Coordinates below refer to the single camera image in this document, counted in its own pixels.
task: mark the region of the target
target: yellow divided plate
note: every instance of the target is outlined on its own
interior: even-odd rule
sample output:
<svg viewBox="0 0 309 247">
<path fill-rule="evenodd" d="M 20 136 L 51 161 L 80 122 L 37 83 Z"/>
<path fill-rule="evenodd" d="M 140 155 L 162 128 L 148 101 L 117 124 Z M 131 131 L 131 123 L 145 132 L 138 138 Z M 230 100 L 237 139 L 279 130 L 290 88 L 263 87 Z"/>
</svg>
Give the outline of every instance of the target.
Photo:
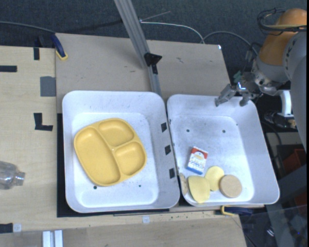
<svg viewBox="0 0 309 247">
<path fill-rule="evenodd" d="M 93 183 L 111 186 L 137 173 L 147 161 L 133 127 L 119 118 L 93 123 L 74 138 L 78 159 Z"/>
</svg>

